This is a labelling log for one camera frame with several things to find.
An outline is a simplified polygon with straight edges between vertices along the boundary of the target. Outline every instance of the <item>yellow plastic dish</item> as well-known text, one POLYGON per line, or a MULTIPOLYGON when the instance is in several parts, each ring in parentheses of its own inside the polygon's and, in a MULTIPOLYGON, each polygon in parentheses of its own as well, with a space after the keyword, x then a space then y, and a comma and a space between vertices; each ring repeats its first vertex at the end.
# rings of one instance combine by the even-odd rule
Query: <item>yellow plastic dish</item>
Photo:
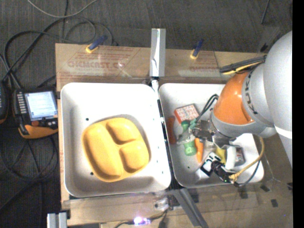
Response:
POLYGON ((123 117, 88 126, 82 133, 82 146, 94 175, 106 182, 134 175, 150 158, 138 128, 123 117))

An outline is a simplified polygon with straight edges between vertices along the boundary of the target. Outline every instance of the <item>small box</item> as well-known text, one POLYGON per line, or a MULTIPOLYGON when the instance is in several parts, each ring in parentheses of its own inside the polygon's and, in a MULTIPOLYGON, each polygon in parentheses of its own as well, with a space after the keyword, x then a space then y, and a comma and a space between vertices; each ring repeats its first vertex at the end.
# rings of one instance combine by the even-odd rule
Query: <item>small box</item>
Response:
POLYGON ((176 116, 179 123, 185 120, 191 121, 199 116, 193 104, 175 109, 174 115, 176 116))

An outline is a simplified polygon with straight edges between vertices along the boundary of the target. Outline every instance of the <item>white cable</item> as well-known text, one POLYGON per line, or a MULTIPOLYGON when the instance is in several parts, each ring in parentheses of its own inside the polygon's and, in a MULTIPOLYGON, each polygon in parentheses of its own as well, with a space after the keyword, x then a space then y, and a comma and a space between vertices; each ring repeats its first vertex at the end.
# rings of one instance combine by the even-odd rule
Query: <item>white cable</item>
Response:
POLYGON ((89 7, 90 5, 92 5, 93 3, 95 3, 96 1, 98 0, 93 0, 92 2, 90 2, 89 4, 85 5, 80 11, 74 13, 74 14, 71 14, 71 15, 66 15, 66 16, 57 16, 57 15, 53 15, 53 14, 49 14, 45 11, 43 11, 41 8, 39 8, 38 6, 36 6, 31 0, 27 0, 32 6, 34 6, 36 9, 38 9, 39 11, 43 12, 44 14, 46 15, 49 15, 49 16, 52 16, 54 18, 59 18, 59 19, 64 19, 64 18, 69 18, 71 16, 75 16, 75 15, 78 15, 79 13, 81 13, 83 10, 85 10, 87 7, 89 7))

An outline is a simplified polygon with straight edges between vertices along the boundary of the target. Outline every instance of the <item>metal bracket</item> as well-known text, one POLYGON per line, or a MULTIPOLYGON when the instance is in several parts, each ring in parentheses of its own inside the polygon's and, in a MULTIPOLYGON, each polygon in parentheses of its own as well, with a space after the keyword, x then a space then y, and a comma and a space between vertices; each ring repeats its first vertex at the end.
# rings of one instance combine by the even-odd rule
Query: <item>metal bracket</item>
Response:
POLYGON ((47 214, 47 228, 67 228, 67 213, 47 214))
POLYGON ((208 228, 187 189, 171 190, 169 193, 180 203, 194 227, 208 228))
POLYGON ((165 76, 166 29, 153 28, 151 32, 150 77, 165 76))
POLYGON ((157 200, 154 203, 154 208, 156 210, 165 211, 169 208, 168 198, 164 197, 163 199, 157 200))

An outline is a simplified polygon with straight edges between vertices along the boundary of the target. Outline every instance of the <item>electrical cable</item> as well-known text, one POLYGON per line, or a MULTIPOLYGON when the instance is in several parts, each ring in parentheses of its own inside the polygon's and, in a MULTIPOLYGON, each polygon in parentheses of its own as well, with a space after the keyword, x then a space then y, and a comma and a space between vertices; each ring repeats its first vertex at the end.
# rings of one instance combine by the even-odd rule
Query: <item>electrical cable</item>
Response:
POLYGON ((56 80, 56 75, 53 75, 52 77, 50 77, 50 78, 46 79, 45 81, 43 81, 40 85, 37 86, 37 88, 43 87, 47 82, 49 82, 49 81, 51 81, 53 79, 56 80))
MULTIPOLYGON (((0 148, 0 160, 2 160, 3 162, 3 165, 5 167, 5 171, 8 171, 9 173, 11 173, 13 176, 15 176, 17 179, 19 180, 22 180, 23 182, 26 183, 26 186, 24 188, 22 188, 21 190, 19 190, 18 192, 16 192, 14 194, 14 196, 12 198, 10 198, 9 200, 7 200, 4 204, 1 204, 0 206, 0 211, 6 206, 8 205, 14 198, 16 198, 19 194, 23 193, 26 189, 32 187, 34 184, 36 183, 42 183, 44 181, 47 181, 51 175, 54 173, 57 165, 58 165, 58 161, 59 161, 59 156, 58 156, 58 150, 57 150, 57 147, 56 147, 56 143, 55 143, 55 140, 53 139, 53 136, 49 136, 48 139, 51 141, 52 143, 52 149, 53 149, 53 153, 52 153, 52 156, 51 158, 49 159, 48 163, 44 166, 43 169, 40 169, 39 168, 39 165, 38 165, 38 161, 34 155, 34 152, 29 144, 29 140, 26 140, 25 142, 25 145, 29 147, 29 150, 30 150, 30 153, 32 155, 32 158, 34 159, 34 163, 35 163, 35 167, 36 167, 36 170, 38 171, 37 175, 34 176, 34 177, 29 177, 29 176, 25 176, 25 175, 21 175, 19 173, 17 173, 13 167, 16 163, 14 163, 14 165, 11 165, 9 166, 6 161, 3 159, 2 157, 2 154, 1 154, 1 148, 0 148)), ((20 151, 19 153, 17 154, 17 157, 15 158, 15 161, 16 159, 19 159, 20 155, 20 151)))
POLYGON ((232 175, 229 176, 229 179, 231 181, 231 183, 235 183, 237 181, 237 179, 239 178, 239 176, 246 171, 248 168, 250 168, 251 166, 253 166, 255 163, 259 162, 264 154, 264 150, 265 150, 265 143, 262 137, 259 137, 261 145, 262 145, 262 149, 261 149, 261 153, 260 155, 257 157, 257 159, 255 161, 253 161, 251 164, 249 164, 248 166, 244 167, 243 169, 241 169, 240 171, 238 171, 237 173, 234 173, 232 175))
POLYGON ((207 103, 205 104, 203 110, 200 112, 199 116, 196 118, 196 122, 204 115, 206 111, 212 106, 215 100, 218 100, 219 96, 217 94, 212 95, 207 103))
POLYGON ((87 7, 89 7, 90 5, 92 5, 93 3, 97 2, 98 0, 93 0, 92 2, 88 3, 87 5, 85 5, 81 10, 79 10, 78 12, 71 14, 71 15, 65 15, 65 16, 57 16, 57 15, 53 15, 50 13, 45 12, 44 10, 42 10, 41 8, 39 8, 37 5, 35 5, 31 0, 27 0, 32 6, 34 6, 36 9, 38 9, 40 12, 49 15, 51 17, 54 18, 60 18, 60 19, 65 19, 65 18, 69 18, 75 15, 78 15, 79 13, 81 13, 82 11, 84 11, 87 7))
MULTIPOLYGON (((4 60, 4 57, 3 57, 1 54, 0 54, 0 61, 3 63, 5 69, 6 69, 7 71, 9 71, 10 68, 9 68, 9 66, 6 64, 6 62, 5 62, 5 60, 4 60)), ((10 78, 12 78, 12 80, 13 80, 14 83, 17 85, 17 87, 21 87, 19 81, 16 79, 15 75, 14 75, 12 72, 11 72, 11 74, 10 74, 10 78)))
MULTIPOLYGON (((162 214, 160 214, 160 215, 154 215, 154 216, 151 216, 150 218, 147 218, 148 220, 150 220, 151 222, 152 221, 154 221, 154 220, 156 220, 156 219, 159 219, 159 218, 161 218, 161 217, 163 217, 163 219, 161 220, 161 222, 164 220, 164 218, 166 217, 166 215, 167 215, 167 212, 168 212, 168 209, 166 209, 162 214)), ((115 227, 113 227, 113 228, 118 228, 118 227, 120 227, 120 226, 122 226, 122 225, 134 225, 134 221, 133 220, 129 220, 129 221, 123 221, 123 222, 121 222, 121 223, 118 223, 115 227)))
MULTIPOLYGON (((13 163, 9 166, 10 169, 12 169, 19 162, 19 160, 21 159, 22 153, 24 152, 25 147, 26 147, 26 144, 24 143, 24 145, 18 151, 17 156, 14 159, 13 163)), ((0 176, 7 171, 8 171, 8 169, 6 168, 4 171, 0 172, 0 176)))
MULTIPOLYGON (((30 145, 28 145, 28 146, 29 146, 30 152, 31 152, 31 154, 32 154, 32 156, 34 158, 34 161, 35 161, 36 171, 38 173, 40 173, 39 164, 38 164, 38 161, 37 161, 37 159, 36 159, 36 157, 34 155, 34 151, 33 151, 32 147, 30 145)), ((39 208, 40 208, 40 212, 39 212, 39 215, 40 215, 40 217, 39 217, 39 227, 42 224, 42 210, 43 210, 43 204, 42 204, 43 198, 42 198, 42 195, 43 195, 43 189, 42 189, 42 182, 40 181, 39 182, 39 208)))
POLYGON ((166 219, 168 214, 168 210, 165 211, 165 215, 162 217, 160 223, 158 224, 158 228, 165 228, 166 223, 164 222, 164 220, 166 219))
POLYGON ((223 75, 229 75, 229 74, 233 74, 233 73, 236 73, 236 74, 240 74, 240 73, 245 73, 249 70, 252 70, 253 68, 257 67, 259 64, 261 64, 260 62, 258 63, 252 63, 252 64, 249 64, 249 65, 246 65, 246 66, 240 66, 234 70, 231 70, 229 72, 224 72, 222 73, 223 75))
POLYGON ((255 174, 256 174, 256 172, 257 172, 257 169, 258 169, 258 166, 260 165, 260 162, 261 162, 261 161, 258 161, 258 162, 257 162, 257 165, 256 165, 255 170, 253 171, 252 175, 250 176, 250 178, 249 178, 247 181, 245 181, 245 182, 243 182, 243 183, 234 182, 233 185, 236 186, 236 187, 238 187, 238 188, 247 185, 247 184, 253 179, 253 177, 255 176, 255 174))
POLYGON ((65 39, 65 38, 61 38, 57 35, 53 35, 53 34, 50 34, 50 33, 47 33, 47 31, 52 27, 54 26, 55 24, 57 24, 58 22, 60 22, 62 19, 58 19, 54 22, 52 22, 51 24, 49 24, 43 31, 38 31, 38 30, 27 30, 27 31, 23 31, 23 32, 19 32, 15 35, 13 35, 6 43, 5 47, 4 47, 4 53, 3 53, 3 59, 4 59, 4 62, 5 62, 5 65, 7 66, 8 70, 6 72, 6 74, 4 75, 3 77, 3 80, 5 80, 5 78, 8 76, 8 74, 10 74, 10 72, 13 70, 13 67, 20 61, 20 59, 27 53, 29 52, 33 47, 34 45, 38 42, 38 40, 42 37, 42 35, 48 35, 48 36, 51 36, 51 37, 54 37, 54 38, 57 38, 57 39, 62 39, 66 42, 69 42, 69 43, 76 43, 76 44, 88 44, 90 41, 92 41, 94 39, 94 37, 96 36, 96 28, 94 26, 94 24, 86 19, 86 18, 83 18, 83 17, 74 17, 74 18, 77 18, 77 19, 83 19, 85 20, 93 29, 94 31, 94 35, 88 40, 88 41, 84 41, 84 42, 79 42, 79 41, 73 41, 73 40, 69 40, 69 39, 65 39), (7 52, 8 52, 8 49, 9 49, 9 45, 10 43, 17 37, 21 36, 21 35, 24 35, 24 34, 28 34, 28 33, 36 33, 36 34, 39 34, 35 39, 34 41, 24 50, 24 52, 16 59, 16 61, 10 65, 9 64, 9 60, 7 58, 7 52))

